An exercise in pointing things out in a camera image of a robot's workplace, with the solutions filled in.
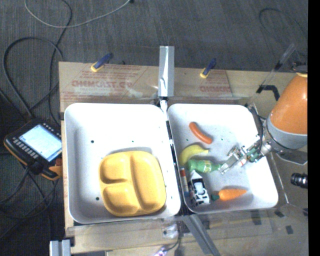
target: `yellow plate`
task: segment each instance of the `yellow plate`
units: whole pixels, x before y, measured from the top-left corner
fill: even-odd
[[[151,214],[166,202],[160,165],[145,151],[107,155],[99,165],[99,180],[104,206],[115,216]]]

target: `screen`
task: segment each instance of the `screen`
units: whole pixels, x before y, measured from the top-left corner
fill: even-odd
[[[21,135],[19,139],[48,162],[56,158],[62,152],[61,140],[45,129],[41,124],[38,124]]]

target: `green bottle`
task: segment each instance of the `green bottle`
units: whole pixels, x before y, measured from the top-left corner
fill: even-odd
[[[186,162],[186,166],[189,170],[189,172],[192,172],[195,170],[199,173],[211,173],[213,171],[218,171],[222,164],[214,164],[213,162],[209,160],[193,160],[190,159],[188,162]]]

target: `banana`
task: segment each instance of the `banana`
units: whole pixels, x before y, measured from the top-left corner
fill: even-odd
[[[200,153],[207,154],[208,152],[209,152],[208,149],[204,149],[198,144],[187,146],[180,153],[178,157],[178,163],[180,166],[184,166],[193,155],[200,154]]]

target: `white tray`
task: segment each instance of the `white tray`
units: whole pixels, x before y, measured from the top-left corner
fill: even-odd
[[[258,131],[253,116],[241,105],[174,104],[168,109],[168,118],[177,156],[188,145],[200,144],[209,149],[209,154],[195,156],[195,159],[222,164],[228,159],[227,153],[234,145],[248,148],[257,140]],[[212,144],[207,145],[197,139],[189,129],[190,122],[198,123],[204,131],[212,135]],[[257,163],[235,167],[224,175],[218,171],[200,175],[209,196],[223,188],[243,188],[247,189],[247,193],[233,201],[216,200],[209,205],[195,208],[192,208],[190,200],[185,198],[185,203],[195,213],[265,209],[278,202],[278,192],[265,157]]]
[[[145,218],[178,213],[181,200],[164,113],[150,104],[75,103],[64,113],[69,212],[81,224]],[[159,161],[166,186],[160,212],[118,217],[107,211],[100,193],[98,168],[111,153],[143,150]]]

